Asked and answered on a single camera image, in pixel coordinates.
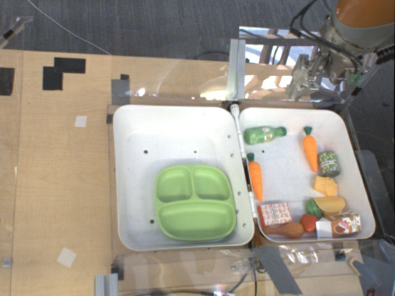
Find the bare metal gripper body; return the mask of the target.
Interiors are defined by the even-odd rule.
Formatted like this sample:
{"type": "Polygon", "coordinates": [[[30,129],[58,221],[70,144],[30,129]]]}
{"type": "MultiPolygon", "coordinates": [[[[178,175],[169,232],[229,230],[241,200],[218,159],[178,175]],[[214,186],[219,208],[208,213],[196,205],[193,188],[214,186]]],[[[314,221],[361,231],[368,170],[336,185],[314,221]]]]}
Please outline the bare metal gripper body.
{"type": "Polygon", "coordinates": [[[340,35],[333,23],[320,29],[320,37],[329,45],[319,45],[319,52],[310,63],[310,76],[328,78],[333,84],[346,80],[357,84],[365,74],[363,49],[340,35]]]}

